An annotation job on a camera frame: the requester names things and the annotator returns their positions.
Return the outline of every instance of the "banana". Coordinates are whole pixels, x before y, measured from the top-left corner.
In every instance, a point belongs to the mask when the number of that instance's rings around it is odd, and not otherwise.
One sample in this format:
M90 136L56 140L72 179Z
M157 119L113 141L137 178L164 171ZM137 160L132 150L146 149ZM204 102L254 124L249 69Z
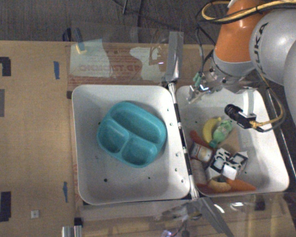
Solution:
M213 131L217 123L221 121L222 118L210 118L207 120L203 126L203 139L206 143L210 143L213 139Z

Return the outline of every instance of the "small can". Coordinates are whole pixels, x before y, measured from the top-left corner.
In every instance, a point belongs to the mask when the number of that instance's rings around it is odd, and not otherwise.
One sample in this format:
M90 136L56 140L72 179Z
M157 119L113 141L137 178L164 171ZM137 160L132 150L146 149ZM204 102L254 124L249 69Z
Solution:
M190 157L200 160L201 162L209 162L212 158L213 150L193 142L190 150Z

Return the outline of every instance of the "orange carrot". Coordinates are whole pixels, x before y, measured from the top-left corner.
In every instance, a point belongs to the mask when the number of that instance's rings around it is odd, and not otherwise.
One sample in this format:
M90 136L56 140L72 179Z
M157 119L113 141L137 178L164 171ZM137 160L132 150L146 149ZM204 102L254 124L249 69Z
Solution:
M195 143L207 148L209 147L208 144L202 140L202 138L197 134L195 130L192 130L191 132L189 132L189 136L192 139L192 141L194 141Z
M210 188L207 184L196 184L197 188L200 192L205 194L213 194L216 193L212 188Z
M231 186L231 191L233 192L247 192L256 190L256 187L252 184L239 179L231 180L229 178L226 178L226 182Z

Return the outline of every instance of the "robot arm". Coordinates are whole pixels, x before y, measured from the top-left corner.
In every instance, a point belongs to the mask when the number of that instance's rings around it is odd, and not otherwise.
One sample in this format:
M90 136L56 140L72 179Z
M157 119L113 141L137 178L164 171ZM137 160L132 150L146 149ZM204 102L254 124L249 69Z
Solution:
M284 86L296 124L296 0L271 3L232 0L228 7L227 16L219 19L208 17L207 6L203 8L203 18L222 27L213 51L212 67L207 74L202 72L194 78L196 83L189 100L200 95L199 92L204 94L222 87L242 93L249 86L245 77L256 69L262 78ZM252 128L266 123L270 122L250 121Z

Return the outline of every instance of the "black cable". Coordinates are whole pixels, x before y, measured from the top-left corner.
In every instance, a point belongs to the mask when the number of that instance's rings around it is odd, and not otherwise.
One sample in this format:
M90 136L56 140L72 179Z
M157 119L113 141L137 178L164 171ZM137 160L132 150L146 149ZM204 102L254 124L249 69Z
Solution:
M143 0L140 0L139 9L138 9L138 13L137 13L137 27L140 27L140 18L141 18L142 9L143 9Z
M117 0L111 0L111 1L114 2L116 5L118 5L118 6L121 7L121 8L124 7L124 5L120 4ZM150 17L148 17L148 16L142 15L139 11L134 11L134 10L131 10L131 9L127 8L127 9L126 9L126 12L131 13L131 14L137 14L137 16L140 16L141 18L145 18L145 19L147 19L147 20L149 20L149 21L151 21L151 22L154 22L154 23L159 24L159 25L161 25L161 26L165 26L165 27L167 27L168 29L171 29L171 30L174 30L174 31L178 31L178 32L180 32L180 29L179 29L179 28L176 28L176 27L174 27L174 26L172 26L172 25L169 25L169 24L166 24L166 23L164 23L164 22L160 22L160 21L155 20L155 19L153 19L153 18L150 18Z
M171 234L170 236L171 237L177 236L178 233L183 229L184 226L185 226L185 221L183 221L182 224L180 225L180 227L173 234Z
M203 66L206 64L207 60L213 55L214 50L212 49L207 56L205 57L204 61L203 61Z
M197 23L197 29L199 29L212 43L212 45L216 45L215 41L212 39L212 37Z

